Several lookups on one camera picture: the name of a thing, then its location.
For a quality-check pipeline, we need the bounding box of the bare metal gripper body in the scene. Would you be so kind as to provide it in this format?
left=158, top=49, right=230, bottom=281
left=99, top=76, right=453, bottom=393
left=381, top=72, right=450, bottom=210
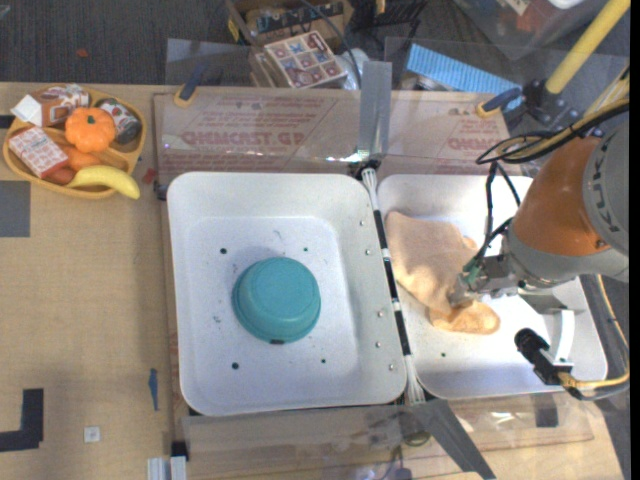
left=468, top=254, right=524, bottom=301

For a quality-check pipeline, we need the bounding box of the peach cloth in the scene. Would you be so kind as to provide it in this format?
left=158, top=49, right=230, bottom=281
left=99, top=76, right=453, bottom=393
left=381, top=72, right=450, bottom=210
left=384, top=210, right=502, bottom=335

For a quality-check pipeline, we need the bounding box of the white plastic tray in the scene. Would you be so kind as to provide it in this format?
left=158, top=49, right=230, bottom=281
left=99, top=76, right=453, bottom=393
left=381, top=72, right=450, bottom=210
left=377, top=173, right=609, bottom=401
left=166, top=170, right=409, bottom=418

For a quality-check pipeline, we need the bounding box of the teal bowl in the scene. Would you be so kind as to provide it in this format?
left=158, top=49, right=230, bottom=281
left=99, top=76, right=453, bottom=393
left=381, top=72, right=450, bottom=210
left=231, top=256, right=323, bottom=346

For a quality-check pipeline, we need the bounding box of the brown cardboard board red print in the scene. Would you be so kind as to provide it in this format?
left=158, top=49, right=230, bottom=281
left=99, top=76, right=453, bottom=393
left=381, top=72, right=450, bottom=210
left=151, top=89, right=596, bottom=462

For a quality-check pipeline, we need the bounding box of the wooden noughts and crosses box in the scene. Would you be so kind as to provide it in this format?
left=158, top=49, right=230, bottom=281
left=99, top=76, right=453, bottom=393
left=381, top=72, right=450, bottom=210
left=249, top=31, right=350, bottom=90

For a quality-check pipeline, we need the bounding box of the yellow divided plate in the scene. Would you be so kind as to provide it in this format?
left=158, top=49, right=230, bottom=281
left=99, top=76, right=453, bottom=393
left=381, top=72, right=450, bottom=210
left=2, top=83, right=148, bottom=201

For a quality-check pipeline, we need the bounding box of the yellow banana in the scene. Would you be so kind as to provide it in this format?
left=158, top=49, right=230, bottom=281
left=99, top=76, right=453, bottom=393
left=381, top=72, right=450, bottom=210
left=66, top=164, right=142, bottom=201

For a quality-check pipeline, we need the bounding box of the small can with red print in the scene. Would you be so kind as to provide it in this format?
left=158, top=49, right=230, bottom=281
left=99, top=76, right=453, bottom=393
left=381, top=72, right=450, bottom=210
left=96, top=97, right=143, bottom=146

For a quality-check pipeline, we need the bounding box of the orange carrot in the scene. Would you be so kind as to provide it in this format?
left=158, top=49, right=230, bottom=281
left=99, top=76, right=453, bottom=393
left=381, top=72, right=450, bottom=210
left=62, top=145, right=104, bottom=172

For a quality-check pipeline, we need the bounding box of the orange toy pumpkin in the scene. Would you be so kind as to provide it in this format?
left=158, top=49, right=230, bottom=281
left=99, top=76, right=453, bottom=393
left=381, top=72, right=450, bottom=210
left=64, top=106, right=118, bottom=154

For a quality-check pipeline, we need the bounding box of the red sausage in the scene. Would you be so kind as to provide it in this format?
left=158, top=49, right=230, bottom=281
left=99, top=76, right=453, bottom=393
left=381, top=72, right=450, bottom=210
left=46, top=166, right=77, bottom=186

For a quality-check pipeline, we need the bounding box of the red and white carton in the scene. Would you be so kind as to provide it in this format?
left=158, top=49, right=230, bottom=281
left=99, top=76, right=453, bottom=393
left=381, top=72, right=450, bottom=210
left=7, top=126, right=70, bottom=180

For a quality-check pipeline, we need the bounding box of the white and brown carton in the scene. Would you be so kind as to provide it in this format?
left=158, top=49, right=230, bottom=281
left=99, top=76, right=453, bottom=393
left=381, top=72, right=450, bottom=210
left=9, top=83, right=92, bottom=129

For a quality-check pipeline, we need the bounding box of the black cylinder on white bracket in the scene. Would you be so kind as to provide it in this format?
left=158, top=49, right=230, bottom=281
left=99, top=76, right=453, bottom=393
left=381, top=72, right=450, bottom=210
left=514, top=287, right=577, bottom=387

